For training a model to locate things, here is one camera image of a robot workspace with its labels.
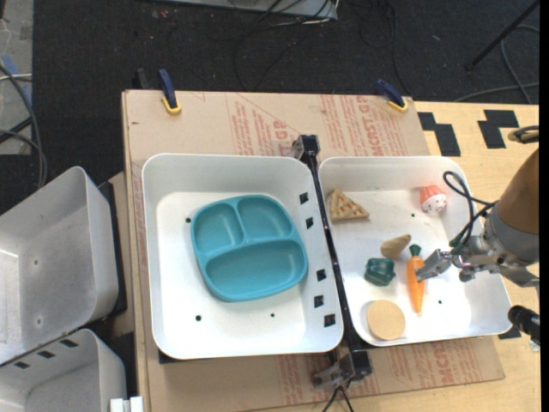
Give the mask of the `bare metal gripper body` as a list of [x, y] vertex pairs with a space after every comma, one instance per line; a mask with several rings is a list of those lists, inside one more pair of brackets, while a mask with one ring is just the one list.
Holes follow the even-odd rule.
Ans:
[[539, 236], [529, 233], [505, 235], [494, 233], [471, 236], [450, 251], [452, 264], [462, 267], [485, 267], [490, 274], [499, 274], [518, 287], [536, 287], [539, 277], [528, 267], [539, 261]]

